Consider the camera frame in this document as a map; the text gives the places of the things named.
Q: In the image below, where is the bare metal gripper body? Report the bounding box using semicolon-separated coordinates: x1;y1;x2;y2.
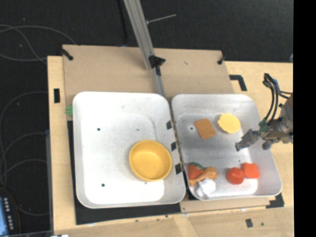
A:
259;117;294;145

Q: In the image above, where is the yellow round biscuit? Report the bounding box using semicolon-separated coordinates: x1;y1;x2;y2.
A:
217;113;241;135

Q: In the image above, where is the orange block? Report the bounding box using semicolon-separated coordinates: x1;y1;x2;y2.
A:
241;162;261;179

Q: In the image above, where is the white plastic tray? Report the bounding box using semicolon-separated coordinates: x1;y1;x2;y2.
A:
72;91;187;209
170;93;283;201

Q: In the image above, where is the red cylinder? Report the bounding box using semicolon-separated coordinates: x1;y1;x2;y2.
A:
226;167;245;185

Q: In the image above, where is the brown toast slice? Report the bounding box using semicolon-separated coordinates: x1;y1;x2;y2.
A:
194;118;217;140

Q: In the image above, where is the brown chicken drumstick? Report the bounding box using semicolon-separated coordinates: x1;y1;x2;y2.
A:
189;167;218;187

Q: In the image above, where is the red strawberry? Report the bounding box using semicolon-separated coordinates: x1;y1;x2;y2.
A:
188;162;205;180

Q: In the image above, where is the white crumpled lump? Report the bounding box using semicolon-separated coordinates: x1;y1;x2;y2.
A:
196;178;217;199

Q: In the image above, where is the thin black and white rod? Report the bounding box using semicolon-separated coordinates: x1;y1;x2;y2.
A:
169;102;189;182

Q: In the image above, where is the yellow bowl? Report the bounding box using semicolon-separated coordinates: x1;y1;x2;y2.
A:
128;139;173;182

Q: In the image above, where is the brown cardboard board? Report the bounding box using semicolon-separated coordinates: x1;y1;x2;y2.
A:
61;44;272;213

